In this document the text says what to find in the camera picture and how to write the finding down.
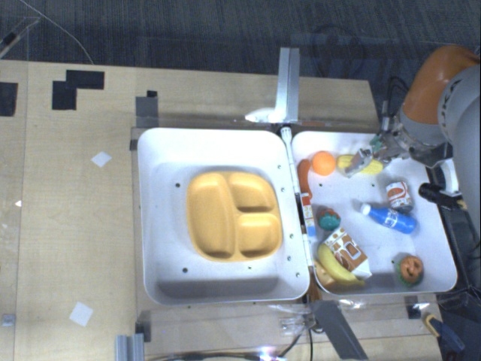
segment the orange fruit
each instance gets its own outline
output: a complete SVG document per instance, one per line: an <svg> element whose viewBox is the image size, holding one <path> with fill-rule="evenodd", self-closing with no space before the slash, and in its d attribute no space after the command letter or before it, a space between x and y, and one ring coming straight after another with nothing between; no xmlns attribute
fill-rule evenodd
<svg viewBox="0 0 481 361"><path fill-rule="evenodd" d="M313 156L312 164L314 172L327 176L334 172L336 159L327 151L319 151Z"/></svg>

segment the white and red can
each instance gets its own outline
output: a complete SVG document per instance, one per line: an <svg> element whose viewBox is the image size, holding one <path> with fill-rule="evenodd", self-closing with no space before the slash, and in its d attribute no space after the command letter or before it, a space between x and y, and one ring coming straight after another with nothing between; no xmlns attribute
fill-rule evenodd
<svg viewBox="0 0 481 361"><path fill-rule="evenodd" d="M394 182L386 186L388 200L391 208L401 213L409 213L413 210L413 199L409 195L406 182Z"/></svg>

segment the wooden table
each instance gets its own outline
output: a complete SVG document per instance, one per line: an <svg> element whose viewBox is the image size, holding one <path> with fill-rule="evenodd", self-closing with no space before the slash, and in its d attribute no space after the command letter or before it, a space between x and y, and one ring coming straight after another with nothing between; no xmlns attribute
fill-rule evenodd
<svg viewBox="0 0 481 361"><path fill-rule="evenodd" d="M103 71L104 89L79 89L76 111L54 111L52 82L65 81L67 70ZM15 116L0 117L0 314L17 316L15 326L0 327L0 359L113 360L116 335L131 335L136 320L135 97L157 91L161 117L242 121L274 106L277 77L1 61L0 81L18 83ZM365 81L301 78L299 101L300 118L377 130ZM91 161L100 152L112 157L103 167ZM422 300L439 316L433 296ZM86 326L69 319L77 302L93 309ZM402 298L365 302L345 315L370 359L440 358ZM189 341L178 325L178 344ZM314 341L314 359L337 359L325 335ZM307 358L305 342L290 359Z"/></svg>

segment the bottle cap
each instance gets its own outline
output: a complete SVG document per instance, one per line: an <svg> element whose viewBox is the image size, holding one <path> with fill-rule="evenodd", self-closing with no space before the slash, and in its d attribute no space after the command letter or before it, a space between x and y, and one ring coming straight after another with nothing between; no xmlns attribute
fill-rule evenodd
<svg viewBox="0 0 481 361"><path fill-rule="evenodd" d="M361 205L361 212L364 215L369 215L369 211L371 211L371 205L369 205L368 203L363 203Z"/></svg>

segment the dark floor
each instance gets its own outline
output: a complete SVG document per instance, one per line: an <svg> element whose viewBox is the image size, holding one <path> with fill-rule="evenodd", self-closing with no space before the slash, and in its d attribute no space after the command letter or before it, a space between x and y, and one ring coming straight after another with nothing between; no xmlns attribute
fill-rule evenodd
<svg viewBox="0 0 481 361"><path fill-rule="evenodd" d="M481 0L24 1L95 64L276 74L279 48L299 47L303 75L369 80L377 108L390 76L409 85L443 44L477 49L481 26ZM0 0L0 37L39 16ZM6 59L89 62L44 17ZM470 303L468 321L453 308L444 317L470 344L463 359L479 356L481 305Z"/></svg>

